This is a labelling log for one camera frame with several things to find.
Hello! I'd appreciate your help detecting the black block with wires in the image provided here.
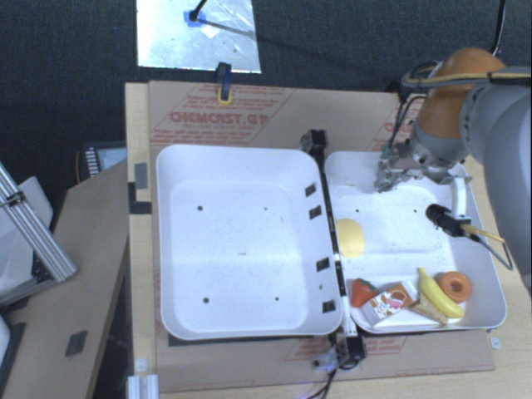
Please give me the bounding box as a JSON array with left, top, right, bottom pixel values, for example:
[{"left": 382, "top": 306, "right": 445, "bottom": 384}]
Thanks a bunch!
[
  {"left": 300, "top": 128, "right": 328, "bottom": 156},
  {"left": 335, "top": 333, "right": 367, "bottom": 370}
]

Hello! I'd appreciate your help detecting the black cylinder on white bracket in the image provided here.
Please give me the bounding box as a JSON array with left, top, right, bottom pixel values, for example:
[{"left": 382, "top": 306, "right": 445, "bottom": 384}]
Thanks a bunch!
[{"left": 425, "top": 174, "right": 474, "bottom": 239}]

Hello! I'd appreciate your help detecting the thin black and white rod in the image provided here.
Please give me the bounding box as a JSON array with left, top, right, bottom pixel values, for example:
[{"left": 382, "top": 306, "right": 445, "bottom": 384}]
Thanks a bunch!
[{"left": 314, "top": 146, "right": 355, "bottom": 348}]

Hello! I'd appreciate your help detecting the yellow banana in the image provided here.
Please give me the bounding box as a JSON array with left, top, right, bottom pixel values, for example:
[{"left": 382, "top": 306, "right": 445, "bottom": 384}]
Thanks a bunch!
[{"left": 416, "top": 266, "right": 466, "bottom": 319}]

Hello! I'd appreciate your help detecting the orange and white carton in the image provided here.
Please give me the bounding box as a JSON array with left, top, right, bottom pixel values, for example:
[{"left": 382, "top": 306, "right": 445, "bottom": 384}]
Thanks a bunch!
[{"left": 360, "top": 280, "right": 420, "bottom": 330}]

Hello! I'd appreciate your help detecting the brown pizza slice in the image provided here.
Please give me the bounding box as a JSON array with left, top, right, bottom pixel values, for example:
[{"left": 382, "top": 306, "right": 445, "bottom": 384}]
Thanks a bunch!
[{"left": 409, "top": 292, "right": 450, "bottom": 328}]

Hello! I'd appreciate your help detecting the orange doughnut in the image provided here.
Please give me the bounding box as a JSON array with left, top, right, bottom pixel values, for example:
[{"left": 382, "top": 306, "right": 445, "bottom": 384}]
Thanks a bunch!
[{"left": 438, "top": 270, "right": 472, "bottom": 305}]

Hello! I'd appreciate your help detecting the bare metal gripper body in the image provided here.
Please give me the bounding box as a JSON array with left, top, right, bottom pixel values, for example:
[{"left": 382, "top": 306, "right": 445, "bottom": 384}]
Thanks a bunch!
[{"left": 377, "top": 144, "right": 457, "bottom": 185}]

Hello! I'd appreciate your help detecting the brown cardboard board red print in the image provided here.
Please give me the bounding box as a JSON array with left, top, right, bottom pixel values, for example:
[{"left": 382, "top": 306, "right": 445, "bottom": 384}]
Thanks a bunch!
[{"left": 147, "top": 80, "right": 496, "bottom": 394}]

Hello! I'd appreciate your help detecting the yellow oval biscuit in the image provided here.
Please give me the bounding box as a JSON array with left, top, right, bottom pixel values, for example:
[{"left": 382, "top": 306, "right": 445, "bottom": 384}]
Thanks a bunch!
[{"left": 334, "top": 218, "right": 367, "bottom": 259}]

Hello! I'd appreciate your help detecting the red strawberry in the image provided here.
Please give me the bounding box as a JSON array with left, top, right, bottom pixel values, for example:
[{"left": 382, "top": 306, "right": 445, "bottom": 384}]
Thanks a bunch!
[{"left": 351, "top": 277, "right": 380, "bottom": 308}]

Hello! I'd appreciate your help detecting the white plastic tray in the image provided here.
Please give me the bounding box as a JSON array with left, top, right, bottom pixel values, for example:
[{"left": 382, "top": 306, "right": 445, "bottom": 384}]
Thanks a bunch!
[
  {"left": 323, "top": 150, "right": 509, "bottom": 334},
  {"left": 155, "top": 143, "right": 345, "bottom": 342}
]

